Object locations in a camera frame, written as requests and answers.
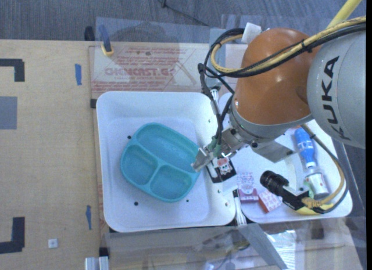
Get small white can red dots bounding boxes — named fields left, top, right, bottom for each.
left=303, top=169, right=330, bottom=200

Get blue divided plate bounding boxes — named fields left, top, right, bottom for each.
left=119, top=122, right=202, bottom=203

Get white plastic tray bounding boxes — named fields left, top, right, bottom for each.
left=217, top=92, right=353, bottom=225
left=95, top=91, right=237, bottom=233

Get black cylinder on white bracket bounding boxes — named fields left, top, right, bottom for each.
left=259, top=150, right=311, bottom=212

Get pink packet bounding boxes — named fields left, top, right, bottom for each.
left=236, top=171, right=260, bottom=204

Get blue and white bottle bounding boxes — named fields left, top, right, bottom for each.
left=294, top=127, right=318, bottom=169

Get black packet with cartoon print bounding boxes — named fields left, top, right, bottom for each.
left=206, top=156, right=237, bottom=184

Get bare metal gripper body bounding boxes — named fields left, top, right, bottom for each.
left=204, top=127, right=257, bottom=160

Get red and white packet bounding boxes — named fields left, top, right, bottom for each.
left=257, top=189, right=283, bottom=214

